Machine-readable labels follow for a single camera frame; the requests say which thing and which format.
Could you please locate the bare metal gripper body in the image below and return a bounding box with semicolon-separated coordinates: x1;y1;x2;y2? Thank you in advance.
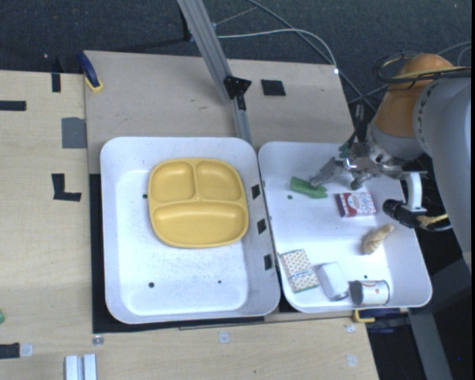
342;142;405;181

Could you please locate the red and white carton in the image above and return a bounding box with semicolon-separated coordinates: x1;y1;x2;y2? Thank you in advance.
334;190;378;219

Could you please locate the green toy bean pod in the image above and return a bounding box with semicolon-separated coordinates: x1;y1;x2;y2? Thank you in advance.
289;176;329;200

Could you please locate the beige toy croissant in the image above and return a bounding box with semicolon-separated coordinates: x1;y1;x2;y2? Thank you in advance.
362;223;396;256

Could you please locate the white plastic tray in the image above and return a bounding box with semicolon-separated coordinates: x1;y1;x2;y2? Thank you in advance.
99;135;282;325
257;140;433;314

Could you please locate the orange patterned carton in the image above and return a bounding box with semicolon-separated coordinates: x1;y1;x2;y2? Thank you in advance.
279;248;321;295

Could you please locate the white can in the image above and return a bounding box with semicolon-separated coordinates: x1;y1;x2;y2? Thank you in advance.
348;278;391;306

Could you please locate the yellow divided plate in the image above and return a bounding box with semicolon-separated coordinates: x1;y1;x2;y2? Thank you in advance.
147;157;249;249

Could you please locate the pale wood board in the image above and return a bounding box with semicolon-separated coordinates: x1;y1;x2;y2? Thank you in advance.
82;49;357;330

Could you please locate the black cylinder on white bracket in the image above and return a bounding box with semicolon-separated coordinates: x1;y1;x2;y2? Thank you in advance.
382;170;428;229

